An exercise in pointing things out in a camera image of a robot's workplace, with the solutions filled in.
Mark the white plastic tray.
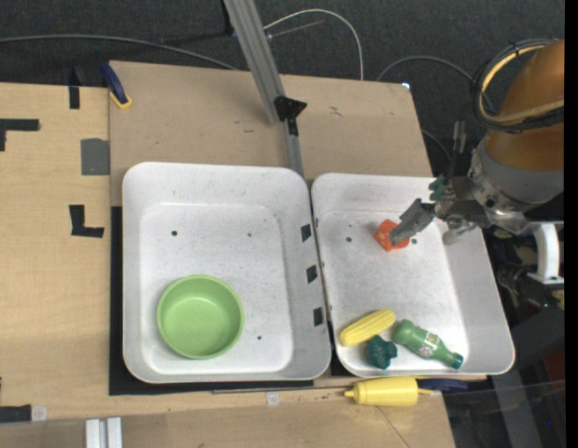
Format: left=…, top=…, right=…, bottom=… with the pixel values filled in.
left=121, top=161, right=332, bottom=385
left=310, top=172, right=516, bottom=378

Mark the black cylinder on white bracket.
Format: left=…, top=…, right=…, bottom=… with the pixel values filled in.
left=496, top=220, right=566, bottom=308

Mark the yellow corn cob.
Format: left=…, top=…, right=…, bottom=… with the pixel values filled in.
left=338, top=308, right=397, bottom=347

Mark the green bowl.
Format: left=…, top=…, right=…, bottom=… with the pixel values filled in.
left=156, top=273, right=246, bottom=360

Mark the orange cube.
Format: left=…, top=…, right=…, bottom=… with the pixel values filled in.
left=374, top=218, right=411, bottom=253

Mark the green bottle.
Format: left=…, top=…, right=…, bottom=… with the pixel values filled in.
left=391, top=318, right=464, bottom=371

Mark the green broccoli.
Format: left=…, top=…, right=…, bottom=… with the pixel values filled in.
left=366, top=334, right=399, bottom=371

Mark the yellow mustard bottle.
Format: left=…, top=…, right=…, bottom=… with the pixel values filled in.
left=343, top=375, right=434, bottom=408

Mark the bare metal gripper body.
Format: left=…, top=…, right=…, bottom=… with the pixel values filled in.
left=433, top=176, right=535, bottom=233

